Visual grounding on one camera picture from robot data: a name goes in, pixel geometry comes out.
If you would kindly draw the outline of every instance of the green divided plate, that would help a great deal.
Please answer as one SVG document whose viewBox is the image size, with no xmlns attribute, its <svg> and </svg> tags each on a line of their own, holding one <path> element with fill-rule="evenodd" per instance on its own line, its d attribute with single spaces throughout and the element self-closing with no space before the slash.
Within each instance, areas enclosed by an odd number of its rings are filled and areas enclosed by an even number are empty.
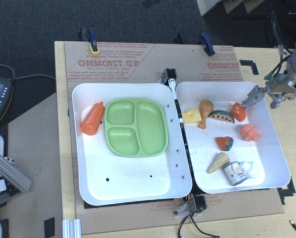
<svg viewBox="0 0 296 238">
<path fill-rule="evenodd" d="M 126 157 L 149 157 L 164 152 L 168 130 L 162 107 L 151 100 L 127 98 L 105 108 L 105 135 L 109 148 Z"/>
</svg>

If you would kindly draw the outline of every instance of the pink toy food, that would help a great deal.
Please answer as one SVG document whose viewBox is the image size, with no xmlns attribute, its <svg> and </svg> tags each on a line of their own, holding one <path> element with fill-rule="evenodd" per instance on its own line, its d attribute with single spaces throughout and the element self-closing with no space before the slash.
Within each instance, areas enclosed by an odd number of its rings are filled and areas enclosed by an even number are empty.
<svg viewBox="0 0 296 238">
<path fill-rule="evenodd" d="M 239 130 L 244 140 L 253 140 L 253 141 L 256 141 L 259 137 L 256 131 L 257 131 L 257 127 L 251 125 L 250 123 L 242 125 Z"/>
</svg>

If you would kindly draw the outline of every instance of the cable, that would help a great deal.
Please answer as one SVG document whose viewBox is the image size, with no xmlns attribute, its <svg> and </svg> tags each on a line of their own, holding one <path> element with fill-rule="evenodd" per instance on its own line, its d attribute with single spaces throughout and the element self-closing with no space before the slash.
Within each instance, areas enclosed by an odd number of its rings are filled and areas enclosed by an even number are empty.
<svg viewBox="0 0 296 238">
<path fill-rule="evenodd" d="M 275 78 L 279 74 L 282 68 L 282 64 L 286 62 L 291 56 L 292 55 L 288 55 L 284 59 L 281 58 L 281 61 L 276 65 L 276 67 L 264 77 L 264 80 L 269 80 L 271 77 Z"/>
<path fill-rule="evenodd" d="M 289 53 L 292 54 L 293 52 L 284 46 L 284 49 Z"/>
<path fill-rule="evenodd" d="M 182 228 L 183 224 L 186 222 L 187 218 L 189 218 L 189 217 L 190 217 L 190 219 L 192 220 L 194 226 L 197 228 L 197 230 L 198 230 L 200 233 L 202 233 L 202 234 L 204 234 L 204 235 L 206 235 L 206 236 L 213 237 L 213 238 L 220 238 L 219 236 L 216 236 L 216 235 L 212 235 L 212 234 L 208 234 L 208 233 L 203 232 L 203 231 L 197 226 L 197 224 L 195 223 L 195 221 L 194 221 L 194 219 L 193 219 L 193 217 L 192 217 L 192 214 L 190 214 L 190 215 L 184 217 L 184 218 L 182 219 L 182 221 L 180 222 L 179 227 L 178 227 L 178 238 L 181 238 L 181 237 L 182 237 L 181 234 L 180 234 L 181 228 Z"/>
<path fill-rule="evenodd" d="M 28 75 L 28 76 L 23 76 L 23 77 L 16 77 L 14 80 L 21 80 L 21 79 L 26 79 L 26 78 L 30 78 L 30 77 L 46 77 L 46 78 L 56 80 L 55 77 L 45 75 L 45 74 L 33 74 L 33 75 Z"/>
<path fill-rule="evenodd" d="M 178 227 L 178 238 L 181 238 L 180 230 L 181 230 L 183 224 L 185 223 L 185 221 L 187 220 L 188 217 L 189 217 L 189 215 L 186 216 L 186 217 L 184 217 L 184 218 L 182 219 L 182 221 L 180 222 L 180 224 L 179 224 L 179 227 Z"/>
<path fill-rule="evenodd" d="M 7 68 L 8 70 L 10 70 L 12 72 L 12 80 L 21 80 L 21 79 L 26 79 L 26 78 L 30 78 L 30 77 L 47 77 L 53 80 L 56 80 L 55 77 L 49 76 L 49 75 L 45 75 L 45 74 L 33 74 L 33 75 L 28 75 L 28 76 L 22 76 L 22 77 L 15 77 L 15 71 L 13 68 L 11 68 L 8 65 L 5 64 L 0 64 L 0 67 L 4 67 Z"/>
<path fill-rule="evenodd" d="M 4 68 L 9 69 L 12 72 L 12 78 L 11 79 L 15 79 L 15 71 L 14 71 L 14 69 L 12 69 L 10 66 L 5 65 L 5 64 L 0 64 L 0 67 L 4 67 Z"/>
<path fill-rule="evenodd" d="M 212 235 L 212 234 L 208 234 L 208 233 L 205 233 L 203 232 L 198 226 L 197 224 L 195 223 L 194 219 L 192 218 L 192 215 L 190 215 L 190 219 L 192 220 L 193 224 L 195 225 L 195 227 L 197 228 L 197 230 L 199 230 L 199 232 L 203 233 L 204 235 L 206 236 L 211 236 L 213 238 L 220 238 L 219 236 L 215 236 L 215 235 Z"/>
</svg>

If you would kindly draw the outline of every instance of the toy ketchup bottle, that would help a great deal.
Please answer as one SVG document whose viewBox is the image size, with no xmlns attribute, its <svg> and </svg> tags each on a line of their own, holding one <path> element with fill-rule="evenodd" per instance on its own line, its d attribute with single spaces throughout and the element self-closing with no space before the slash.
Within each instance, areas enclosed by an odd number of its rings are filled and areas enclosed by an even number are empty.
<svg viewBox="0 0 296 238">
<path fill-rule="evenodd" d="M 80 129 L 87 135 L 95 135 L 104 113 L 103 102 L 96 103 L 80 125 Z"/>
</svg>

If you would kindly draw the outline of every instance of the dark carpet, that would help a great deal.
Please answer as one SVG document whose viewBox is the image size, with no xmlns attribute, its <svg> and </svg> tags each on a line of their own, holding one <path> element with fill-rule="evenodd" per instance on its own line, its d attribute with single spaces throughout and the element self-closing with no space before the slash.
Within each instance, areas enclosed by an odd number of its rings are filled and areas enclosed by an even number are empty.
<svg viewBox="0 0 296 238">
<path fill-rule="evenodd" d="M 196 0 L 0 0 L 0 64 L 17 77 L 55 76 L 54 42 L 77 41 L 82 27 L 93 27 L 100 42 L 167 44 L 181 34 L 186 44 L 197 44 L 207 32 L 214 45 L 274 47 L 271 11 L 284 45 L 294 48 L 296 0 L 266 0 L 251 13 L 240 5 L 230 14 L 220 2 L 203 17 Z M 0 77 L 10 76 L 0 68 Z M 14 87 L 0 126 L 56 91 L 55 81 L 44 77 L 18 80 Z"/>
</svg>

